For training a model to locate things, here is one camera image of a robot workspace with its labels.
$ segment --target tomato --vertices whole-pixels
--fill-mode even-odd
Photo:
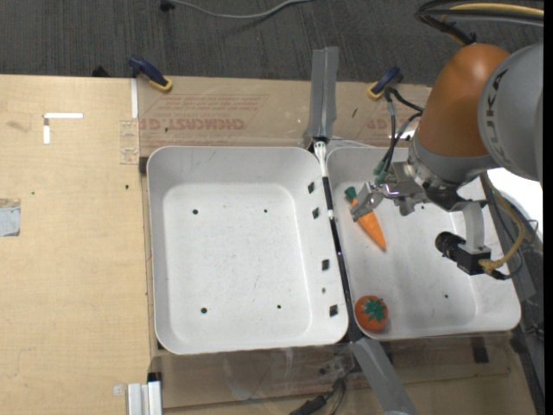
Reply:
[[[355,318],[364,330],[381,330],[388,321],[388,306],[382,298],[365,295],[355,303]]]

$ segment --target plywood surface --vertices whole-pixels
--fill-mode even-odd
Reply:
[[[53,119],[43,144],[45,112]],[[120,414],[149,365],[142,195],[119,164],[130,81],[0,76],[0,412]]]

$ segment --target empty white tray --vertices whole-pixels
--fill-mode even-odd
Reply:
[[[511,280],[470,277],[435,248],[435,237],[443,231],[466,236],[461,212],[449,214],[425,204],[403,217],[392,201],[384,199],[375,214],[386,238],[386,252],[353,222],[344,191],[354,186],[359,192],[364,182],[373,179],[372,170],[384,153],[380,148],[339,148],[327,158],[352,299],[376,295],[388,304],[388,323],[382,331],[365,334],[384,341],[515,327],[520,304]],[[397,149],[394,156],[405,161],[407,150]],[[464,198],[486,198],[478,180],[459,192]],[[488,207],[483,211],[486,245],[497,259],[503,256],[499,239]],[[500,270],[508,272],[506,267]]]
[[[168,351],[343,337],[348,317],[313,155],[171,146],[149,158],[148,186],[156,334]]]

